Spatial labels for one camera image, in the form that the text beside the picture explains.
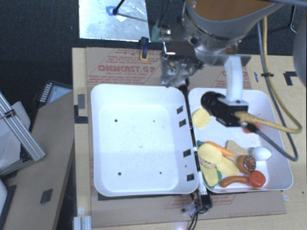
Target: silver sheet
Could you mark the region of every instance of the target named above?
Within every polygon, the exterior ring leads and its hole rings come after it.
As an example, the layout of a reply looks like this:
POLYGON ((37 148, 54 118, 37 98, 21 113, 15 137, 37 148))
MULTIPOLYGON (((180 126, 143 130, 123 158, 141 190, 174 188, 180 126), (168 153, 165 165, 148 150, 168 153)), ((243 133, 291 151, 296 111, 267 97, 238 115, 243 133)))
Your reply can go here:
POLYGON ((79 0, 80 38, 139 41, 150 38, 145 0, 79 0))

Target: plastic tray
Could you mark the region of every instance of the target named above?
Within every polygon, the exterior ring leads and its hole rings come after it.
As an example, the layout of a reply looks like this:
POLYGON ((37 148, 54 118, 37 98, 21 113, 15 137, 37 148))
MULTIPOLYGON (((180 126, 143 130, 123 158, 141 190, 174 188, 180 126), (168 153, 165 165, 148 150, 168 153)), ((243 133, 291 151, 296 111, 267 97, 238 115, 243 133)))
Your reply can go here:
MULTIPOLYGON (((189 104, 191 113, 201 108, 200 99, 202 95, 208 91, 214 91, 226 94, 224 89, 206 89, 195 88, 189 93, 189 104)), ((243 100, 248 102, 248 112, 272 122, 276 122, 271 102, 268 96, 257 90, 243 90, 243 100)), ((274 140, 280 147, 283 148, 283 142, 278 130, 260 125, 263 133, 274 140)), ((216 185, 213 189, 207 188, 215 193, 234 193, 234 192, 249 192, 249 191, 268 191, 268 190, 285 190, 291 187, 293 183, 293 176, 291 173, 288 160, 282 156, 276 149, 274 149, 265 140, 256 134, 246 134, 240 127, 225 127, 211 117, 211 121, 204 128, 194 127, 194 134, 196 140, 213 141, 225 147, 228 140, 233 140, 239 146, 251 150, 254 147, 263 146, 269 149, 272 156, 267 161, 258 161, 256 169, 261 171, 266 177, 266 183, 261 188, 254 188, 248 184, 234 183, 227 188, 222 188, 216 185)))
POLYGON ((94 184, 105 196, 188 194, 198 186, 183 94, 101 84, 91 93, 94 184))

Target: white egg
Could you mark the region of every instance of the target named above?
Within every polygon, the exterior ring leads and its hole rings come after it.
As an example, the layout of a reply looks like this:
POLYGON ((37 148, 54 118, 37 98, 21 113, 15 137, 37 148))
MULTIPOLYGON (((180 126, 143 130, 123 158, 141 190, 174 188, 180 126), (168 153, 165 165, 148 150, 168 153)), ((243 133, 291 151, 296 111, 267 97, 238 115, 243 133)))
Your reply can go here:
POLYGON ((265 161, 270 158, 272 153, 265 147, 256 147, 252 151, 252 156, 256 161, 265 161))

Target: brown chocolate donut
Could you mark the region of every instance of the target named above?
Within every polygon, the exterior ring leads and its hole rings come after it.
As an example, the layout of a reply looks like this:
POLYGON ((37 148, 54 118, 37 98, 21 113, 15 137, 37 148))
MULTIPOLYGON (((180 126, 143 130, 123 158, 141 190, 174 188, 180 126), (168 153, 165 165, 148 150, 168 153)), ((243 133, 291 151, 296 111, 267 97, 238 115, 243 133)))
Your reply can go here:
POLYGON ((250 155, 240 156, 237 163, 239 170, 245 174, 249 174, 256 169, 256 161, 250 155))

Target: red tomato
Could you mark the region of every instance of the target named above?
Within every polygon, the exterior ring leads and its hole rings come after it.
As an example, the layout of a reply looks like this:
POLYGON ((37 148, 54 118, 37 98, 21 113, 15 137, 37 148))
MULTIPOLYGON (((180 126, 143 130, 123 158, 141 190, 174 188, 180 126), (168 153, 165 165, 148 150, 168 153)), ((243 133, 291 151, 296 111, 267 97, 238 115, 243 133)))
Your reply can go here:
POLYGON ((260 171, 253 171, 249 175, 248 182, 253 187, 262 187, 265 184, 265 176, 260 171))
MULTIPOLYGON (((259 126, 259 124, 258 123, 252 123, 254 126, 256 126, 257 128, 259 128, 260 126, 259 126)), ((250 134, 250 133, 252 133, 251 131, 249 131, 248 129, 246 129, 246 128, 243 128, 243 131, 244 131, 244 133, 246 133, 246 134, 250 134)))

